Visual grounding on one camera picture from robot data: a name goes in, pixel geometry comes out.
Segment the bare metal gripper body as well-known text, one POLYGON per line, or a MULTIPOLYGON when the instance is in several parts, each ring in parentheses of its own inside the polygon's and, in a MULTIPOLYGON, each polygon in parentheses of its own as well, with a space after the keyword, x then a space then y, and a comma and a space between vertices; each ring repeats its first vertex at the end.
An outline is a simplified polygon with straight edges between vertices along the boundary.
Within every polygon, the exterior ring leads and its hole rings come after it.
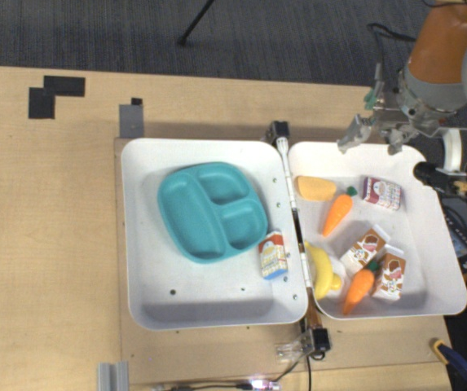
POLYGON ((399 78, 395 88, 384 80, 373 84, 373 126, 386 138, 394 132, 436 136, 443 123, 466 105, 460 83, 431 83, 399 78))

